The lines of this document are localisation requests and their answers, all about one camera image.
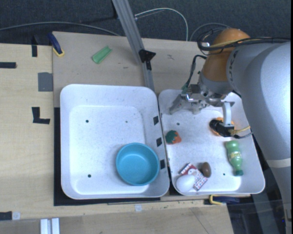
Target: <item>green bottle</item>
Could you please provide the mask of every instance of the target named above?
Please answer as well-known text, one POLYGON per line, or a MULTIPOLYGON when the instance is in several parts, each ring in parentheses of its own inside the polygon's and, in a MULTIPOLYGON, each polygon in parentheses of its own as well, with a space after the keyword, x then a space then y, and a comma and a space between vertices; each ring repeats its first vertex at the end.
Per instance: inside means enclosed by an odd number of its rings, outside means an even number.
POLYGON ((236 140, 228 141, 226 142, 226 149, 228 152, 229 162, 234 168, 234 175, 242 176, 243 175, 243 171, 241 169, 242 156, 239 149, 239 143, 236 140))

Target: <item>blue bowl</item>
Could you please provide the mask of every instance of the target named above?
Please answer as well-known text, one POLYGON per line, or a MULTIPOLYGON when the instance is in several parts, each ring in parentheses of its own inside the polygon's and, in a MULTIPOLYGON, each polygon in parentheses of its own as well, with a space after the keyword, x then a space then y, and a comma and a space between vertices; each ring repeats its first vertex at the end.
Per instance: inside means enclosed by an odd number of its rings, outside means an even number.
POLYGON ((117 153, 116 169, 128 184, 143 186, 157 177, 160 162, 156 153, 147 145, 131 143, 117 153))

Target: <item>wooden table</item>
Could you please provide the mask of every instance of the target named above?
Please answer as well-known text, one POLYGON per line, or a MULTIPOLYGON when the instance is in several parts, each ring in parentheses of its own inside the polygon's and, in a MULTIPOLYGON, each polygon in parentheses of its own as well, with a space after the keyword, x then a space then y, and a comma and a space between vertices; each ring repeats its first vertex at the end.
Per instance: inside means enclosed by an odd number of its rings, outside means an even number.
MULTIPOLYGON (((92 79, 81 79, 77 83, 90 81, 92 84, 143 86, 141 67, 134 62, 126 38, 54 34, 61 39, 87 39, 85 42, 94 44, 97 49, 106 45, 113 49, 99 65, 91 58, 82 60, 78 46, 64 49, 67 56, 70 56, 70 51, 75 51, 73 59, 79 65, 72 64, 75 65, 74 72, 82 72, 83 67, 87 69, 92 65, 92 79)), ((199 54, 196 43, 157 39, 143 41, 147 50, 157 53, 151 62, 155 92, 180 89, 188 79, 193 56, 199 54)), ((200 228, 200 233, 204 233, 204 225, 215 233, 233 233, 227 208, 204 205, 200 199, 205 197, 189 198, 168 193, 160 201, 138 202, 142 207, 139 213, 135 212, 137 202, 55 207, 54 107, 58 106, 61 87, 78 75, 74 72, 69 74, 70 67, 63 73, 59 63, 64 59, 54 55, 50 46, 38 45, 37 50, 38 56, 33 57, 31 45, 0 44, 0 62, 17 64, 16 69, 0 68, 0 212, 17 212, 21 219, 61 217, 61 229, 66 229, 65 233, 77 233, 78 228, 88 233, 94 218, 103 233, 118 230, 119 226, 123 231, 118 233, 197 232, 200 228), (38 90, 38 73, 43 72, 54 75, 54 92, 38 90), (50 123, 33 123, 32 107, 39 107, 40 118, 48 118, 50 123), (179 223, 179 229, 173 228, 176 223, 179 223)), ((89 50, 89 54, 95 52, 96 49, 89 50)), ((197 63, 198 69, 202 68, 203 60, 198 59, 197 63)), ((192 79, 197 80, 196 73, 192 79)), ((7 230, 9 226, 14 228, 15 224, 15 221, 1 222, 0 230, 7 230)))

